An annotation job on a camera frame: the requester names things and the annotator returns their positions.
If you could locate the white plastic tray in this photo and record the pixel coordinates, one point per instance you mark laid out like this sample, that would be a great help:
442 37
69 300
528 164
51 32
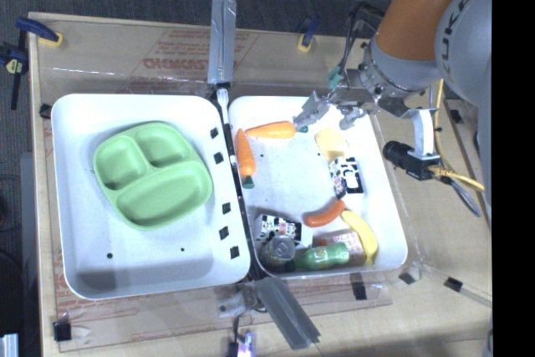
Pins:
288 175
83 221

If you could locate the green divided plate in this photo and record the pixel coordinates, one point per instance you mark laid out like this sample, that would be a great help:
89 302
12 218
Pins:
159 188

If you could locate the white carton with coloured print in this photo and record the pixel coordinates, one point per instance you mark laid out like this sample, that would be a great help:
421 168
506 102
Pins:
282 226

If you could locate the black cylinder on white bracket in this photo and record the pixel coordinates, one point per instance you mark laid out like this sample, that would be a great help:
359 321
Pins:
411 163

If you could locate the green can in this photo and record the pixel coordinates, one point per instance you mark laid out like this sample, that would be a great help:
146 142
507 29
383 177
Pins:
278 251

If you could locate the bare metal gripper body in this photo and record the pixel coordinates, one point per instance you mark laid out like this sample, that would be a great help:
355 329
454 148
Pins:
359 94

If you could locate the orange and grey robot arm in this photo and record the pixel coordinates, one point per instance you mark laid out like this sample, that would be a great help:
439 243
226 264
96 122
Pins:
418 16

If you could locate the orange carrot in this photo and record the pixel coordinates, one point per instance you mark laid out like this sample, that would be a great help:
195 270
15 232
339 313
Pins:
245 156
271 130

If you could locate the orange sausage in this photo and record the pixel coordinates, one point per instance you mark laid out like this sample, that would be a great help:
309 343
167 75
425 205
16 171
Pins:
325 215

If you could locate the yellow banana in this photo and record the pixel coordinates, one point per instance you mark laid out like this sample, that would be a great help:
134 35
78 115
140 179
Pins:
363 234

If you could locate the black and white carton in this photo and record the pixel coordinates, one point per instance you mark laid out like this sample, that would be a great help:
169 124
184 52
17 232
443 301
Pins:
347 177

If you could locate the pale yellow block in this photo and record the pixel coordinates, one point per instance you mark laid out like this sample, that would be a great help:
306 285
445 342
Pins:
331 144

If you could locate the green bottle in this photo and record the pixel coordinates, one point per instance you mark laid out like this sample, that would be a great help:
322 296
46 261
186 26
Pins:
324 257

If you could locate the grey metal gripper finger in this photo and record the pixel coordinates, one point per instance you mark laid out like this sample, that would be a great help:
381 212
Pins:
351 118
311 110

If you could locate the brown cardboard board, red print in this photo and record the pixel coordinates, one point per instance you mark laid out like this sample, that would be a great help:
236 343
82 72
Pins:
125 54

